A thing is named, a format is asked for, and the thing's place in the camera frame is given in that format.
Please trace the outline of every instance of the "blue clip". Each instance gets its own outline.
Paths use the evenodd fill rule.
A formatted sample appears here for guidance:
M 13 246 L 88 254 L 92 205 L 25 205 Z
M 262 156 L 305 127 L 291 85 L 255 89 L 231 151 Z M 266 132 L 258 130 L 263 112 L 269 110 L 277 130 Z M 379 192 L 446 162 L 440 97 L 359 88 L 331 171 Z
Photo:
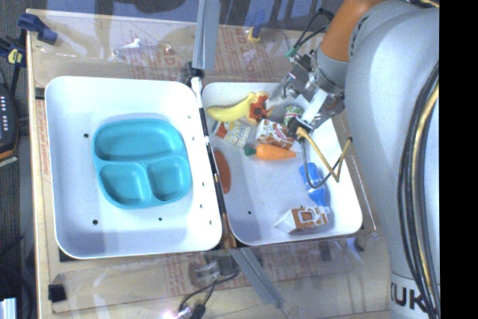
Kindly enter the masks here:
M 58 34 L 53 32 L 37 15 L 31 13 L 22 13 L 18 26 L 28 31 L 38 32 L 38 40 L 51 45 L 55 44 L 58 37 Z

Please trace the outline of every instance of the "light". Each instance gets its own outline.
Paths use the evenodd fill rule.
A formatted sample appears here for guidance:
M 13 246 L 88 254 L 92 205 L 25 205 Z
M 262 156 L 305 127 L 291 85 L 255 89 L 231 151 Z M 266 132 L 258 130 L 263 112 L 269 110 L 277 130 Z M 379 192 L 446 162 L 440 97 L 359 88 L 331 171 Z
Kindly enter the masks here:
M 189 319 L 192 316 L 191 309 L 186 307 L 184 310 L 173 314 L 172 312 L 165 312 L 161 316 L 161 319 Z

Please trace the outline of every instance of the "yellow banana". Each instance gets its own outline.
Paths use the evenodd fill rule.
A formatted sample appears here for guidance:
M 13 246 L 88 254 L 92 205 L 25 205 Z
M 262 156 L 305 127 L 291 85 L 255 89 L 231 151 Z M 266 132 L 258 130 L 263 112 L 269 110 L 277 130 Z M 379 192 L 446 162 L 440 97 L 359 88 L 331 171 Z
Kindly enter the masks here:
M 254 93 L 249 92 L 247 97 L 236 105 L 231 107 L 210 107 L 206 109 L 206 112 L 216 121 L 230 123 L 231 121 L 239 120 L 249 113 L 249 106 L 253 98 Z

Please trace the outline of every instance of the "metal bracket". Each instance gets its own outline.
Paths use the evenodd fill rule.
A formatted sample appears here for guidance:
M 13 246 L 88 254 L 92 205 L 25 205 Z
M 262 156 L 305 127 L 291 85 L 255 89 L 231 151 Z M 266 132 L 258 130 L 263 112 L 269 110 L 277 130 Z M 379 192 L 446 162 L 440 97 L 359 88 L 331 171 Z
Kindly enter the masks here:
M 230 254 L 249 280 L 263 304 L 275 303 L 277 307 L 285 301 L 277 287 L 264 272 L 261 264 L 250 248 L 230 249 Z
M 220 0 L 199 0 L 192 67 L 214 69 Z

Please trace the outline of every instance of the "toy carrot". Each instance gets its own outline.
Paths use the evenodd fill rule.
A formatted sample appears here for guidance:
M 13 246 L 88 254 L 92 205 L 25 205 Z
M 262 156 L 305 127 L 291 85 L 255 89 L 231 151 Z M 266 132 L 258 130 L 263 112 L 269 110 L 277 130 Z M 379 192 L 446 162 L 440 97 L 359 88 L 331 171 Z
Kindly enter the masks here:
M 292 150 L 269 145 L 267 143 L 260 143 L 255 149 L 250 146 L 245 146 L 244 153 L 246 153 L 246 155 L 255 154 L 257 158 L 260 158 L 261 160 L 285 160 L 286 158 L 294 158 L 297 155 Z

